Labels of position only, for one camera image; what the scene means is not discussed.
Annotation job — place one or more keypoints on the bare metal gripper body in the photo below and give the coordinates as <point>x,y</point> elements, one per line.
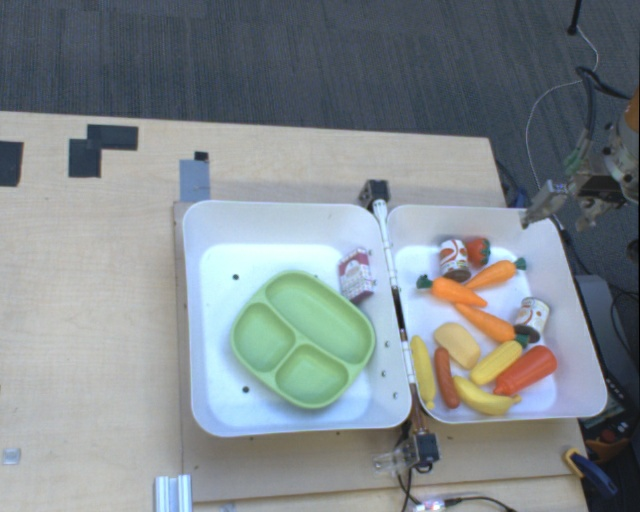
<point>620,160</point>

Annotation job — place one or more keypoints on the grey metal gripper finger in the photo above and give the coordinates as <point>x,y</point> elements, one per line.
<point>590,212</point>
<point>545,200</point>

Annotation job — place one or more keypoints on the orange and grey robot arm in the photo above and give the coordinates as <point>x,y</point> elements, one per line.
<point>635,110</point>

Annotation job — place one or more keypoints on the red tomato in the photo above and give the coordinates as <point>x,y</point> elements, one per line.
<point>479,251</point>

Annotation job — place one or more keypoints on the orange carrot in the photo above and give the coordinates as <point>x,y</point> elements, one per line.
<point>457,291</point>
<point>487,322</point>
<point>495,274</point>

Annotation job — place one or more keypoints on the orange and white can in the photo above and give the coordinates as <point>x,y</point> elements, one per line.
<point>532,315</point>
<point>454,257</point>

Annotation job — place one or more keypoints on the thin black and white rod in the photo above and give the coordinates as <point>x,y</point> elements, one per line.
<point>389,260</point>

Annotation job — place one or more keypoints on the yellow corn cob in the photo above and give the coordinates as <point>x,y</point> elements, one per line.
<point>497,361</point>

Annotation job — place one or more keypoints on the white plastic tray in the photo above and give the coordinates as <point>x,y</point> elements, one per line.
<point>220,350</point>
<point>570,380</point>

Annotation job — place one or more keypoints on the yellow bread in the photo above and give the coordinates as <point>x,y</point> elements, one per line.
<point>457,345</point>

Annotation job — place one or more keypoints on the orange bottle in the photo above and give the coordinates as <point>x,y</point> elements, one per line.
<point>527,370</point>

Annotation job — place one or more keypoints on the orange sausage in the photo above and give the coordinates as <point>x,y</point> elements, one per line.
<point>446,377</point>

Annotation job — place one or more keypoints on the red and white carton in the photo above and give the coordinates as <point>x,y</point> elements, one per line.
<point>356,275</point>

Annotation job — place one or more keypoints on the yellow banana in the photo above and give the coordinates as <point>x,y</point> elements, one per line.
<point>482,399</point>
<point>422,370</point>

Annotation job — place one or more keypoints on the green divided plate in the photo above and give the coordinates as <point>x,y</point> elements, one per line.
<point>300,340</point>

